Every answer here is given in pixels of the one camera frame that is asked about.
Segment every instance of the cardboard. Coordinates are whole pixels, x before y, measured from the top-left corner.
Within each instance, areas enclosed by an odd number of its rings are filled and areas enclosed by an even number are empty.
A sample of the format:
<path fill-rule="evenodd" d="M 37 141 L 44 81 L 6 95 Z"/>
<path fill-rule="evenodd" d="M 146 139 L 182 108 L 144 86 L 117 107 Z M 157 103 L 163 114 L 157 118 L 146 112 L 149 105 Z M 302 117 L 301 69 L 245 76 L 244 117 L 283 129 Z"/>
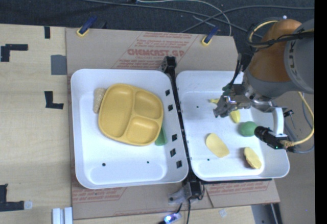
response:
<path fill-rule="evenodd" d="M 72 131 L 72 74 L 84 68 L 160 69 L 165 56 L 175 56 L 176 74 L 184 70 L 234 70 L 238 53 L 232 37 L 214 36 L 208 46 L 205 35 L 91 29 L 85 37 L 77 29 L 66 29 L 69 131 L 71 141 L 72 204 L 74 219 L 174 212 L 179 205 L 169 204 L 169 194 L 182 183 L 90 190 L 75 176 Z M 228 182 L 206 185 L 202 200 L 192 209 L 277 203 L 274 180 Z"/>

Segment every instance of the yellow plate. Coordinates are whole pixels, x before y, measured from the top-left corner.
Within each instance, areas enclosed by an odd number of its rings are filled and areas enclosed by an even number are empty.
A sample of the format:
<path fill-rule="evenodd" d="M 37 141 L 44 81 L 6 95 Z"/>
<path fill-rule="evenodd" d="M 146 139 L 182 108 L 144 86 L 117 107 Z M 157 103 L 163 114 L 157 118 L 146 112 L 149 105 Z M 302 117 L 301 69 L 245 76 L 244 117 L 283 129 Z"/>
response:
<path fill-rule="evenodd" d="M 158 138 L 163 117 L 158 96 L 132 85 L 114 84 L 103 97 L 98 125 L 111 139 L 144 146 Z"/>

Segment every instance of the white object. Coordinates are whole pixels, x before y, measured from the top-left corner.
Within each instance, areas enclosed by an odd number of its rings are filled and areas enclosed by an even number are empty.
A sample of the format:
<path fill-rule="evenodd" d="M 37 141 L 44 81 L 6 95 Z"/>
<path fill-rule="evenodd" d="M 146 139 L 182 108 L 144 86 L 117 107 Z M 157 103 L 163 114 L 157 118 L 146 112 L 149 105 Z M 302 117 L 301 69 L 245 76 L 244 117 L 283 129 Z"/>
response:
<path fill-rule="evenodd" d="M 73 224 L 73 211 L 71 207 L 52 209 L 52 224 Z"/>
<path fill-rule="evenodd" d="M 92 110 L 94 90 L 116 83 L 156 94 L 164 108 L 162 127 L 168 143 L 157 146 L 124 144 L 104 136 Z M 75 170 L 86 188 L 164 184 L 188 174 L 178 114 L 170 79 L 157 70 L 82 69 L 71 78 Z"/>
<path fill-rule="evenodd" d="M 220 98 L 222 88 L 233 78 L 233 71 L 183 71 L 176 79 L 183 124 L 188 144 L 191 167 L 204 181 L 259 180 L 284 177 L 289 171 L 285 150 L 274 150 L 257 137 L 243 137 L 238 132 L 240 124 L 231 118 L 215 118 L 216 104 L 210 99 Z M 240 74 L 235 83 L 241 83 Z M 272 113 L 255 108 L 241 109 L 241 122 L 254 121 L 258 126 L 274 128 Z M 277 122 L 282 113 L 276 113 Z M 216 133 L 229 148 L 223 158 L 215 156 L 205 145 L 210 133 Z M 253 169 L 244 159 L 243 150 L 251 147 L 259 156 L 262 167 Z"/>

